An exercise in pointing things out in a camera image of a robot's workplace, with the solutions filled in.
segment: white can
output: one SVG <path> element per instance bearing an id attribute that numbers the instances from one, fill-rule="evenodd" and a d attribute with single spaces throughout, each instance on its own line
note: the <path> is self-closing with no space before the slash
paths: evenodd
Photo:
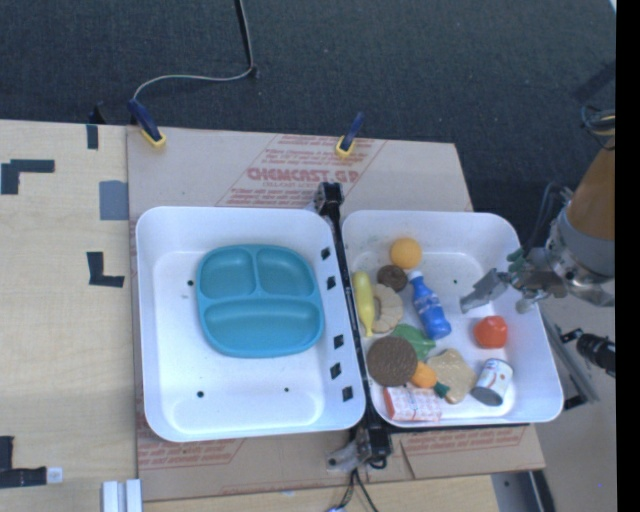
<path id="1" fill-rule="evenodd" d="M 471 395 L 486 405 L 502 405 L 513 377 L 513 368 L 502 359 L 487 359 Z"/>

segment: chocolate cookie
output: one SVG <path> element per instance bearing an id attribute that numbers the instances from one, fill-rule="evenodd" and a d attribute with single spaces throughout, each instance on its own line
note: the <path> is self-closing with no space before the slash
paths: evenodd
<path id="1" fill-rule="evenodd" d="M 369 375 L 381 386 L 406 384 L 418 367 L 411 343 L 399 336 L 385 336 L 373 342 L 367 352 Z"/>
<path id="2" fill-rule="evenodd" d="M 397 265 L 385 265 L 378 270 L 376 277 L 380 284 L 388 286 L 396 292 L 407 286 L 407 274 Z"/>

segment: table surface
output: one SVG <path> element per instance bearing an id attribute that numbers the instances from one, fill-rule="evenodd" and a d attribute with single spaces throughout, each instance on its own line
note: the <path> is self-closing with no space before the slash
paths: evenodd
<path id="1" fill-rule="evenodd" d="M 0 511 L 99 510 L 102 482 L 137 477 L 129 222 L 101 221 L 102 181 L 127 181 L 126 129 L 0 121 L 0 163 L 55 160 L 0 195 L 0 435 L 14 467 L 58 466 L 64 482 L 0 490 Z M 89 286 L 87 252 L 122 288 Z M 497 511 L 488 475 L 368 485 L 384 510 Z M 343 488 L 145 503 L 149 511 L 322 511 Z M 360 492 L 349 510 L 368 510 Z"/>

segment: blue clamp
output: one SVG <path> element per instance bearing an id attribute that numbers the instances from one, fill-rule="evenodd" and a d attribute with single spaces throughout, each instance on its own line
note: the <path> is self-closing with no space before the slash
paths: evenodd
<path id="1" fill-rule="evenodd" d="M 135 98 L 130 99 L 127 102 L 127 110 L 135 118 L 138 124 L 142 127 L 141 133 L 149 143 L 159 148 L 164 145 L 167 138 L 158 130 L 158 125 L 149 114 L 149 111 Z"/>
<path id="2" fill-rule="evenodd" d="M 349 131 L 338 139 L 338 143 L 336 144 L 336 154 L 339 157 L 346 158 L 351 154 L 351 152 L 353 151 L 353 147 L 355 146 L 354 139 L 356 138 L 356 135 L 360 130 L 363 122 L 364 114 L 362 112 L 358 112 L 358 115 L 356 115 L 353 123 L 351 123 L 351 128 L 349 128 Z"/>

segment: cardboard sheet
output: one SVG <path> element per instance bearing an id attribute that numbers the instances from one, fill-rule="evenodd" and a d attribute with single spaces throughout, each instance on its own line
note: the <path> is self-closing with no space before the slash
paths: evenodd
<path id="1" fill-rule="evenodd" d="M 343 185 L 343 218 L 360 209 L 471 211 L 451 144 L 357 139 L 339 158 L 338 137 L 164 128 L 166 146 L 128 128 L 131 287 L 137 372 L 137 456 L 144 500 L 216 496 L 343 485 L 328 453 L 348 432 L 169 443 L 143 411 L 136 285 L 135 225 L 156 206 L 304 208 L 323 181 Z M 393 436 L 384 470 L 369 482 L 537 469 L 544 460 L 533 426 L 434 430 Z"/>

